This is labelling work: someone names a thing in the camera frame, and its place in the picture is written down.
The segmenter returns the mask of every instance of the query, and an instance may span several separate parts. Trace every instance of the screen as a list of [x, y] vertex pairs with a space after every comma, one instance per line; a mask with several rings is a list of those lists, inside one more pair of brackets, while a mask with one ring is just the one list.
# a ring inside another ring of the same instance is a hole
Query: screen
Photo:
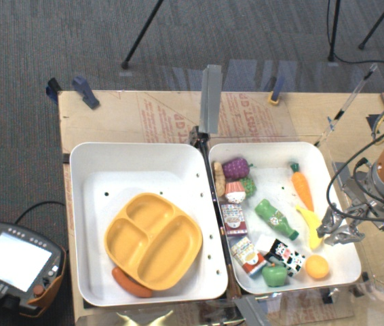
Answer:
[[51, 252], [8, 233], [0, 235], [0, 280], [26, 292]]

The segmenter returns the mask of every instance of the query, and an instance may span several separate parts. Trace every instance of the orange plate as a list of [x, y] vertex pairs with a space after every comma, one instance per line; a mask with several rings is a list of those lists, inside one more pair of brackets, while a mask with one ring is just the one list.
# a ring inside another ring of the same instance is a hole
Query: orange plate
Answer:
[[174, 286], [202, 245], [201, 229], [177, 206], [157, 194], [133, 197], [104, 234], [109, 257], [152, 290]]

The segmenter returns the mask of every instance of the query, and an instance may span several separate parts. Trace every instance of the toy banana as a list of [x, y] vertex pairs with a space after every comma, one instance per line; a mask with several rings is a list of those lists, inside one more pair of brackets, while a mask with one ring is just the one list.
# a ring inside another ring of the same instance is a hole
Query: toy banana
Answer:
[[317, 228], [320, 227], [322, 222], [318, 218], [316, 213], [310, 210], [304, 209], [300, 205], [296, 205], [296, 210], [301, 213], [305, 222], [307, 222], [309, 228], [309, 247], [311, 250], [316, 249], [323, 241], [323, 238], [319, 238], [317, 234]]

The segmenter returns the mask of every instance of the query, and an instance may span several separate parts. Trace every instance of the green bottle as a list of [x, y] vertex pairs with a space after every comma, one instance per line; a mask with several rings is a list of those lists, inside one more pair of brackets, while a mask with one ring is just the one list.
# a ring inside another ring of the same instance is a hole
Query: green bottle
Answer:
[[294, 240], [299, 233], [288, 224], [287, 218], [281, 211], [273, 207], [267, 199], [263, 199], [256, 207], [255, 212], [274, 230], [283, 234], [287, 238]]

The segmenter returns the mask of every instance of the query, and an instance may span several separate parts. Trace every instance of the green apple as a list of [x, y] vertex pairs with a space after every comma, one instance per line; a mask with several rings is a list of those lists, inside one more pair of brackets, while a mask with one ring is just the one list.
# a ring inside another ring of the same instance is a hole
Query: green apple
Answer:
[[263, 275], [267, 286], [278, 287], [285, 284], [287, 269], [285, 269], [283, 266], [276, 266], [275, 264], [271, 264], [270, 266], [263, 267], [261, 274]]

